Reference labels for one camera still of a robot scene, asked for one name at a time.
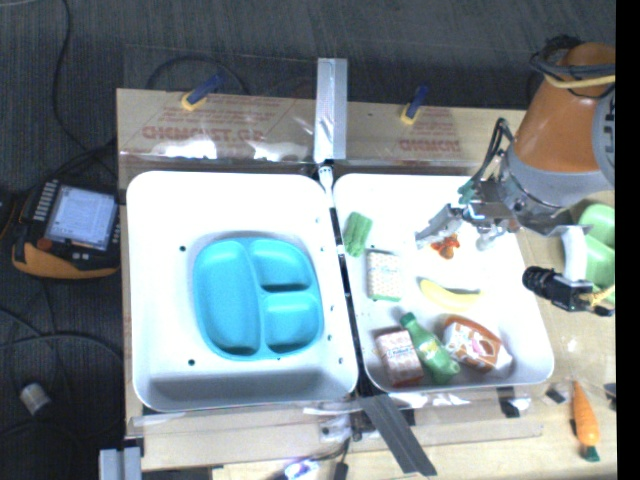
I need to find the brown cardboard board red print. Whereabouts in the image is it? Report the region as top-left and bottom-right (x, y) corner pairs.
(115, 87), (546, 472)

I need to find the white plastic tray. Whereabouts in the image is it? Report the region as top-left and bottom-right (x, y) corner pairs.
(125, 169), (360, 414)
(331, 172), (556, 395)

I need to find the black cylinder on white bracket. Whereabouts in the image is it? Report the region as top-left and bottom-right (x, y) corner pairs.
(522, 223), (597, 314)

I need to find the pink carton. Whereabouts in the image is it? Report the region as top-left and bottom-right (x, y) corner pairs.
(374, 329), (426, 389)

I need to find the green plastic bottle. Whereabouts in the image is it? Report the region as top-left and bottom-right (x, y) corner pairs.
(399, 311), (462, 386)

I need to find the white and green carton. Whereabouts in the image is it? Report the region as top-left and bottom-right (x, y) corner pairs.
(365, 249), (404, 303)

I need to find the small grey can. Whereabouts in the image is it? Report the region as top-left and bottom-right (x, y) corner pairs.
(19, 381), (52, 416)

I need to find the blue divided plate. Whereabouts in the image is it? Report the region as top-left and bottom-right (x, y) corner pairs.
(191, 236), (326, 362)

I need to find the orange and white packet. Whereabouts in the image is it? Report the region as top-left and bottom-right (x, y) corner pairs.
(441, 314), (515, 374)

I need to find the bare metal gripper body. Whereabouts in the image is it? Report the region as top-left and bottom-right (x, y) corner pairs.
(463, 167), (572, 237)

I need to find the small orange toy food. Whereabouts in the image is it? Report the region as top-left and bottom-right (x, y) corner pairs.
(429, 234), (462, 261)

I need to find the orange carrot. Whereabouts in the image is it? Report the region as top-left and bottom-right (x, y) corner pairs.
(571, 379), (602, 464)

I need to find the yellow banana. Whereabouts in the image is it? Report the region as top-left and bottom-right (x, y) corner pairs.
(418, 277), (483, 314)

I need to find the green plastic container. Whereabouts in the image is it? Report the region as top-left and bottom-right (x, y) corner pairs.
(576, 202), (617, 290)

